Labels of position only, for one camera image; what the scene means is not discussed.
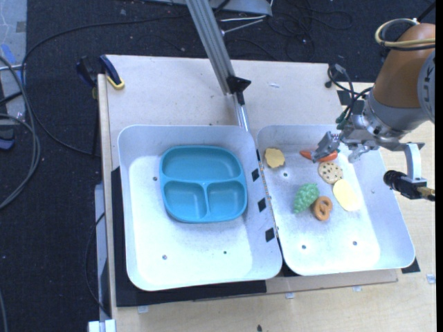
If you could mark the yellow wavy cracker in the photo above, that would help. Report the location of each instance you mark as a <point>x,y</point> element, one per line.
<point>275,158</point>

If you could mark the chocolate chip biscuit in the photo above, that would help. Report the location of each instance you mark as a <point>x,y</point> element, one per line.
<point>330,172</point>

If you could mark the white plastic tray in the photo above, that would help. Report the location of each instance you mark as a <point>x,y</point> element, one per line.
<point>328,244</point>
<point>194,251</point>

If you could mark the blue divided plate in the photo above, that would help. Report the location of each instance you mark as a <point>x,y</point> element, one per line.
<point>202,183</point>

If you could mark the green grapes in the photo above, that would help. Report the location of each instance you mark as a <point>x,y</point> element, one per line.
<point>306,198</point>

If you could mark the pale flat board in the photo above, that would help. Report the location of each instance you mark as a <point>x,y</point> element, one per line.
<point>173,95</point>

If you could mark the orange carrot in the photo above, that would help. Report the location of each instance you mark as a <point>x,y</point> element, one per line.
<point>306,154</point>

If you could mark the thin black and white rod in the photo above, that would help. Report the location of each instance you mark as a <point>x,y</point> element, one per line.
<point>243,114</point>

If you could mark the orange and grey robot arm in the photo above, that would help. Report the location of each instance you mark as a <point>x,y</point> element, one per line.
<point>398,74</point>

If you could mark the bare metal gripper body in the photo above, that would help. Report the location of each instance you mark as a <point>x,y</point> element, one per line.
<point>360,131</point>

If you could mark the black cylinder on white bracket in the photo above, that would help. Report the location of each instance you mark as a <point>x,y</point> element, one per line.
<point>405,183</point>

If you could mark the yellow oval slice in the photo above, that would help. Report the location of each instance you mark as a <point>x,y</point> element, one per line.
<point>346,195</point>

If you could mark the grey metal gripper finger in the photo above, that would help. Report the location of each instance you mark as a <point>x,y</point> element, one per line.
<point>357,153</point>
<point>326,146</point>

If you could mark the brown pretzel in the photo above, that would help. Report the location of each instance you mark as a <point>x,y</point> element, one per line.
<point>322,209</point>

